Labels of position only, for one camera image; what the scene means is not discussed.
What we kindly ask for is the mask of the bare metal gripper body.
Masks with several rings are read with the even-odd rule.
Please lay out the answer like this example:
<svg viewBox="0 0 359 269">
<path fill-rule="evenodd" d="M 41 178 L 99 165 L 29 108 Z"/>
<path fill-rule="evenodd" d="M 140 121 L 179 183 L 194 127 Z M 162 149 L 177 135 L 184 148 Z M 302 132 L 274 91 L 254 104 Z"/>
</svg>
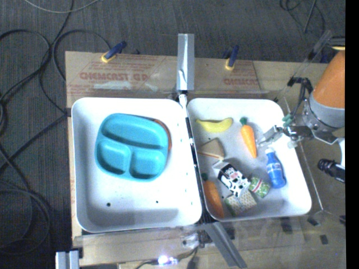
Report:
<svg viewBox="0 0 359 269">
<path fill-rule="evenodd" d="M 293 142 L 304 139 L 317 139 L 332 145 L 339 138 L 334 134 L 340 129 L 340 109 L 328 106 L 303 105 L 301 110 L 294 114 L 287 114 L 283 119 L 284 133 L 289 135 Z"/>
</svg>

